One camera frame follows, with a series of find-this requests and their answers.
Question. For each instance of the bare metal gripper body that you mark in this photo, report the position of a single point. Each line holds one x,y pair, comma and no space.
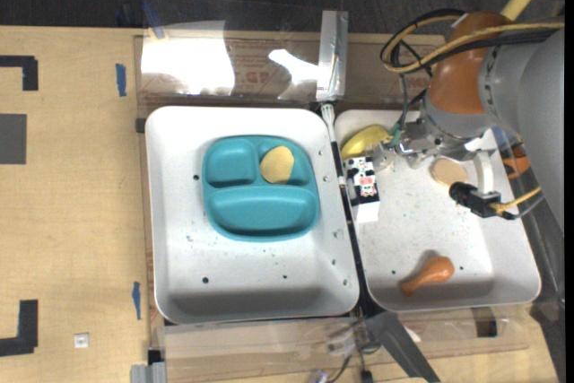
426,143

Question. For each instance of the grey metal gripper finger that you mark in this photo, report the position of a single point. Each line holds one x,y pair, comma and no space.
382,157

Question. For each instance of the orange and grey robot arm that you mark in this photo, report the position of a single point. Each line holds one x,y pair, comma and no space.
515,94

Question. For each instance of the yellow banana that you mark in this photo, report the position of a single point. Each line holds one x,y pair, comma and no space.
361,140

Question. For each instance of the white cow print carton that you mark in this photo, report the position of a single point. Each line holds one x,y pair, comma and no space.
365,188

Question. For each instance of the tan round biscuit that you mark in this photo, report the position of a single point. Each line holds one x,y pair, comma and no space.
448,171

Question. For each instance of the white plastic tray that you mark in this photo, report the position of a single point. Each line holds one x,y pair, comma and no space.
430,228
251,278

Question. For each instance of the yellow round biscuit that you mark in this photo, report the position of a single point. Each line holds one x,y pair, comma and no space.
277,165

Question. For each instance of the orange chicken drumstick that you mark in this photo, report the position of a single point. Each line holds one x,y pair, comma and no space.
430,272

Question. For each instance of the blue divided plate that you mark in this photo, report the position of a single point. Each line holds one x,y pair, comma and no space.
260,211

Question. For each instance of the small white square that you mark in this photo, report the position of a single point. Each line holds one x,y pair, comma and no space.
81,340

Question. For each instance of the black cylinder on white bracket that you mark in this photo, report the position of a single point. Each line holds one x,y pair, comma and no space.
475,198

